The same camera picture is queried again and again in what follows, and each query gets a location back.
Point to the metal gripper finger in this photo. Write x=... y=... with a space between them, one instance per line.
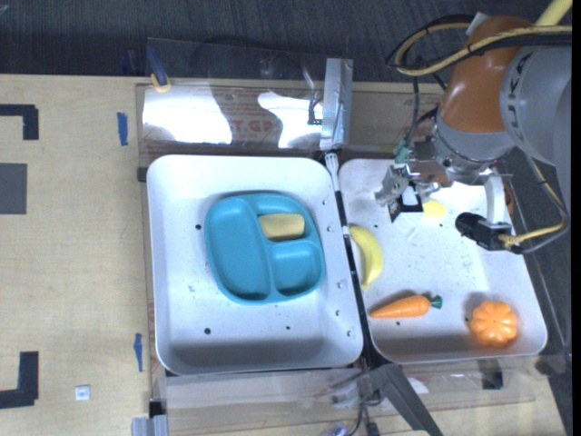
x=392 y=184
x=426 y=188

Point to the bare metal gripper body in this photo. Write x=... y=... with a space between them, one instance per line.
x=429 y=159

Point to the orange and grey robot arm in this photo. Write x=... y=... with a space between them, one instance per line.
x=481 y=89

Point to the small yellow round toy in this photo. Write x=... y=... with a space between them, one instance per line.
x=435 y=209

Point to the black and white packet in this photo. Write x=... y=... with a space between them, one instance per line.
x=401 y=209

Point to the yellow banana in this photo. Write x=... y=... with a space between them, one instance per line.
x=370 y=252

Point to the white plastic tray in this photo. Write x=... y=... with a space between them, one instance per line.
x=445 y=261
x=190 y=261

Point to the yellow bread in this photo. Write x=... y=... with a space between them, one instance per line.
x=282 y=226

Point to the orange carrot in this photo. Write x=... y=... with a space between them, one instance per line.
x=401 y=307

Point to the orange pumpkin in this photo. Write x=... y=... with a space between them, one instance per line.
x=494 y=324

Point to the blue divided plate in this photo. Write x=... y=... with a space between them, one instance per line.
x=236 y=248

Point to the black cylinder on white bracket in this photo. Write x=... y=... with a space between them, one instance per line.
x=479 y=230

